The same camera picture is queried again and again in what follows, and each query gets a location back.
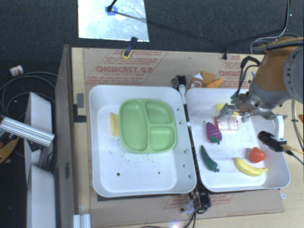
purple eggplant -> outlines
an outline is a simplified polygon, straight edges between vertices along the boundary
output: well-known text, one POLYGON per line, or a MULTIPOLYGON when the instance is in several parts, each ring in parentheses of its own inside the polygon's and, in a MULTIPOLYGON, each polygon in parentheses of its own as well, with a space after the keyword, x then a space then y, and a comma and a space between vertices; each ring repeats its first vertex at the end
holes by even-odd
POLYGON ((212 143, 218 143, 222 140, 222 134, 219 129, 212 123, 206 124, 207 138, 212 143))

orange object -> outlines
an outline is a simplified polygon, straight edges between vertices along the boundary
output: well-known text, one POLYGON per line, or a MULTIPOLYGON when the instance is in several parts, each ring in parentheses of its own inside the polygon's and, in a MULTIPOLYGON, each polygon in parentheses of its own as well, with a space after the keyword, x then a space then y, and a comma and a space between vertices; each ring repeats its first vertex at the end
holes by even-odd
POLYGON ((259 148, 254 147, 249 155, 249 159, 254 162, 254 163, 258 163, 261 162, 263 159, 266 158, 266 155, 264 154, 263 151, 261 151, 259 148))
POLYGON ((206 88, 218 88, 223 83, 224 78, 218 78, 206 84, 206 88))

green cucumber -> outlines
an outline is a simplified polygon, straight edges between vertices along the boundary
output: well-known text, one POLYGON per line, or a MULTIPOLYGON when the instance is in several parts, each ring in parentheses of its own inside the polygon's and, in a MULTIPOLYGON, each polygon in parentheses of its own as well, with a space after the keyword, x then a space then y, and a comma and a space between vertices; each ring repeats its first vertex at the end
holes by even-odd
POLYGON ((218 164, 210 158, 203 145, 200 147, 200 152, 207 168, 210 171, 219 172, 219 169, 217 168, 218 164))

toy fruit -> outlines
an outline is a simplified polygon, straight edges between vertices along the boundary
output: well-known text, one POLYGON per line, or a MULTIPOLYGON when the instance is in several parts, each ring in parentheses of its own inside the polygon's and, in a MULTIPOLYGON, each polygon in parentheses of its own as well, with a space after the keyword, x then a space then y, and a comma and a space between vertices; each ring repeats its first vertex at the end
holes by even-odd
POLYGON ((218 143, 222 140, 222 134, 219 129, 212 123, 206 124, 207 138, 212 143, 218 143))
POLYGON ((236 158, 236 166, 241 172, 252 177, 260 176, 263 172, 268 171, 268 168, 252 167, 239 157, 236 158))
POLYGON ((219 169, 217 168, 218 164, 210 158, 203 145, 200 147, 200 152, 207 168, 210 171, 219 172, 219 169))
POLYGON ((249 155, 249 159, 254 162, 254 163, 258 163, 261 162, 263 159, 266 158, 266 155, 264 154, 263 151, 261 151, 259 148, 254 147, 252 148, 250 155, 249 155))

yellow sponge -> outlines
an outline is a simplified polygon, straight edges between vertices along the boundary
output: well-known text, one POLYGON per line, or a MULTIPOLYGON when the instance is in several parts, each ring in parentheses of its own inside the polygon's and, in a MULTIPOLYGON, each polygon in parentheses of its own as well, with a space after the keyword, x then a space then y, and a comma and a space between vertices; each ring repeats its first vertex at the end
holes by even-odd
MULTIPOLYGON (((217 111, 220 112, 220 110, 224 107, 225 104, 218 104, 217 105, 217 111)), ((233 112, 233 116, 239 116, 239 113, 233 112)))
POLYGON ((111 133, 113 136, 119 136, 118 115, 110 112, 111 133))

